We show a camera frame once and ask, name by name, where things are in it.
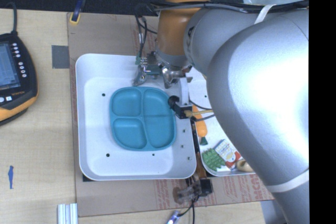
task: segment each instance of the wooden table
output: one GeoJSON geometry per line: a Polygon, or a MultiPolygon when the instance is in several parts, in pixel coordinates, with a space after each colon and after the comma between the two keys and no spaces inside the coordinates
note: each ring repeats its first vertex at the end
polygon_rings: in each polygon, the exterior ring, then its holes
{"type": "MultiPolygon", "coordinates": [[[[0,9],[0,34],[13,11],[0,9]]],[[[0,223],[57,223],[57,205],[76,202],[69,69],[53,69],[52,45],[67,46],[67,13],[18,10],[17,31],[35,62],[39,97],[0,126],[0,223]],[[8,171],[14,167],[13,189],[8,171]]],[[[164,224],[172,210],[79,218],[78,223],[164,224]]],[[[259,202],[197,207],[195,223],[265,223],[259,202]]],[[[192,223],[192,213],[178,224],[192,223]]]]}

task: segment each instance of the cardboard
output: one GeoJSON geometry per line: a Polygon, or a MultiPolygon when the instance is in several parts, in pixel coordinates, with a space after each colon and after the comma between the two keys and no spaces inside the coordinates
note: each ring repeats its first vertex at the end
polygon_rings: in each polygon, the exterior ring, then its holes
{"type": "MultiPolygon", "coordinates": [[[[136,55],[139,51],[138,27],[134,16],[82,13],[80,22],[69,22],[70,85],[75,155],[76,197],[79,217],[126,212],[185,208],[189,204],[174,201],[174,188],[187,187],[184,179],[114,180],[93,182],[79,167],[76,60],[83,54],[136,55]]],[[[157,17],[147,17],[148,27],[156,29],[157,17]]],[[[144,54],[155,50],[155,35],[148,33],[144,54]]],[[[234,204],[274,199],[255,174],[211,177],[213,193],[195,206],[234,204]]]]}

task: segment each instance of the white cable tie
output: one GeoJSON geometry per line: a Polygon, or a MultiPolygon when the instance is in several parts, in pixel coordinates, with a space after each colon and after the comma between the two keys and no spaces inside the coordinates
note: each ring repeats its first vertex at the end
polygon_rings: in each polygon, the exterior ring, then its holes
{"type": "Polygon", "coordinates": [[[259,24],[259,23],[261,23],[261,22],[265,19],[265,17],[266,17],[266,15],[267,15],[268,11],[269,11],[273,6],[275,6],[275,5],[276,5],[276,4],[269,4],[269,5],[264,6],[264,7],[261,9],[261,11],[260,11],[260,13],[259,13],[259,15],[258,15],[256,21],[254,22],[254,24],[259,24]]]}
{"type": "Polygon", "coordinates": [[[269,192],[271,193],[284,193],[286,191],[295,189],[302,184],[309,181],[309,169],[303,172],[301,175],[293,178],[290,181],[287,181],[283,184],[273,185],[273,186],[265,186],[269,192]]]}

